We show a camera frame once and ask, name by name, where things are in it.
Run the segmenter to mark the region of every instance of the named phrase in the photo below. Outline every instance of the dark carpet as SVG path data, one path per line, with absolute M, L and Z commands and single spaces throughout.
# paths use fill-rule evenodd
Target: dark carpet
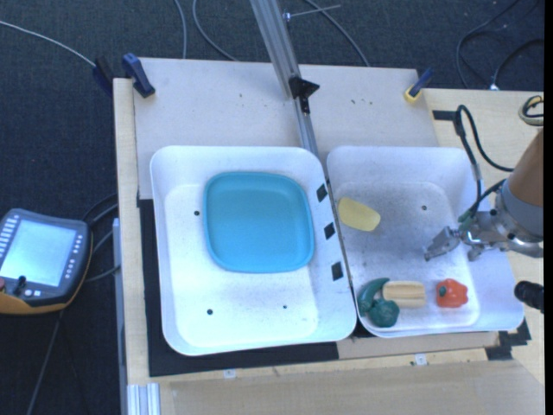
M 293 16 L 300 63 L 432 67 L 430 87 L 543 91 L 544 0 L 310 0 L 351 36 L 360 54 L 322 14 Z M 178 0 L 186 56 L 228 60 L 193 19 L 194 0 Z M 290 14 L 312 10 L 280 0 Z M 248 0 L 197 0 L 205 33 L 240 61 L 268 55 Z M 184 32 L 173 0 L 0 0 L 0 22 L 67 45 L 90 61 L 105 57 L 181 58 Z M 117 192 L 112 102 L 86 60 L 0 24 L 0 216 L 11 208 L 79 219 Z M 106 201 L 92 214 L 113 204 Z M 117 210 L 95 223 L 99 241 Z M 90 276 L 113 267 L 111 242 L 94 255 Z M 118 350 L 112 276 L 84 284 L 54 340 L 35 414 L 119 413 Z M 27 413 L 59 315 L 0 316 L 0 413 Z

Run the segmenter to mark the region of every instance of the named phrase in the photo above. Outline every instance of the metal bar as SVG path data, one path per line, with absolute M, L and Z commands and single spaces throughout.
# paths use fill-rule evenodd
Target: metal bar
M 286 97 L 292 99 L 289 81 L 301 74 L 278 0 L 250 0 L 250 3 L 280 86 Z M 319 156 L 311 117 L 302 111 L 298 99 L 295 105 L 302 146 Z

